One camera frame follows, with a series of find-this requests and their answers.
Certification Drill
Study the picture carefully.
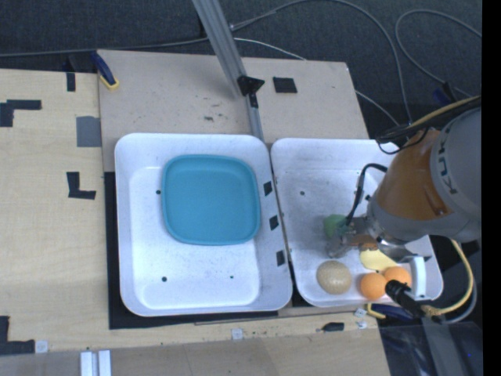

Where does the beige speckled egg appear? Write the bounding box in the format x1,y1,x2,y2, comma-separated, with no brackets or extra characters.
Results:
315,259,353,295

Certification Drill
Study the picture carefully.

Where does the black cylinder on white bracket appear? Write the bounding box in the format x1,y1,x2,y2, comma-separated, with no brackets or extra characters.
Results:
384,255,434,319

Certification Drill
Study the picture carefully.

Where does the yellow toy banana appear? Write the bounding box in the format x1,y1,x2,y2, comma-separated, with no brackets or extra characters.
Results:
359,248,398,273

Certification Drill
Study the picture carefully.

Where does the brown cardboard board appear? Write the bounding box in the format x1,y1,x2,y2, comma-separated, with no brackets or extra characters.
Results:
96,49,380,331

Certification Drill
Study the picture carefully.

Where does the green toy vegetable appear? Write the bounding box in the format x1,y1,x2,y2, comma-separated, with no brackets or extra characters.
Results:
323,214,348,239

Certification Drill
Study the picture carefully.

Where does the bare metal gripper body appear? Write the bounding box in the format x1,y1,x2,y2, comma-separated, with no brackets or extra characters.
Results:
341,215,409,259

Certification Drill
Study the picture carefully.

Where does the blue plate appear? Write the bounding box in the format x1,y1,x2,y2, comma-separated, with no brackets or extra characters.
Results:
160,154,262,247

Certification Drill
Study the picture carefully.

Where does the small black block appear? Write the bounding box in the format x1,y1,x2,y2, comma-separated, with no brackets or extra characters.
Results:
315,321,346,334

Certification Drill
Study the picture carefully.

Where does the orange ball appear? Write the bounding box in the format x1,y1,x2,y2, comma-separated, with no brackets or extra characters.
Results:
359,273,389,301
383,266,413,289

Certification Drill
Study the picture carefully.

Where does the white plastic tray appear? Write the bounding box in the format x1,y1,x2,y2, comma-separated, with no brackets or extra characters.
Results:
269,137,444,308
114,132,294,317

